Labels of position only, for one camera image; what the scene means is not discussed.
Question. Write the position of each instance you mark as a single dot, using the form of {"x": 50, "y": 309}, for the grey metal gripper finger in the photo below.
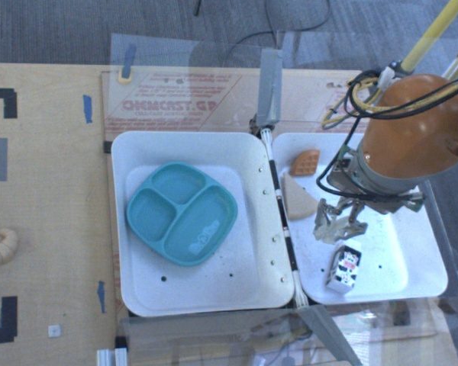
{"x": 353, "y": 228}
{"x": 325, "y": 221}

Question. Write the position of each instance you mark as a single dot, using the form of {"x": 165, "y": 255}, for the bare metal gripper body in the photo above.
{"x": 370, "y": 203}

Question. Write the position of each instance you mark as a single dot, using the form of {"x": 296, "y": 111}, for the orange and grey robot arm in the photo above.
{"x": 412, "y": 135}

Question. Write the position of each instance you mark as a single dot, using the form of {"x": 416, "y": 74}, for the beige bread slice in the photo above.
{"x": 297, "y": 202}

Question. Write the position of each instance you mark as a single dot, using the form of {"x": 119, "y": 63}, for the white cow print carton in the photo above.
{"x": 345, "y": 269}

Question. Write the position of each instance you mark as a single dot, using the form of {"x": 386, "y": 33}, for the white plastic tray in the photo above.
{"x": 221, "y": 288}
{"x": 389, "y": 277}

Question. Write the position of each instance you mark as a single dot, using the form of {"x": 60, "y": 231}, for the orange waffle piece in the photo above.
{"x": 305, "y": 163}

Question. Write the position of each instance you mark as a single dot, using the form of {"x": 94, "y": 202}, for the teal divided plate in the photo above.
{"x": 181, "y": 214}

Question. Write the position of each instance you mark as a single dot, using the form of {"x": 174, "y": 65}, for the brown cardboard board red print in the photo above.
{"x": 175, "y": 105}

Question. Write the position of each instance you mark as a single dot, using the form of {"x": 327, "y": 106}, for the small white square tile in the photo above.
{"x": 54, "y": 330}

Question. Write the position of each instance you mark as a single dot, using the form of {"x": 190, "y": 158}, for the beige toy croissant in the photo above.
{"x": 2, "y": 250}

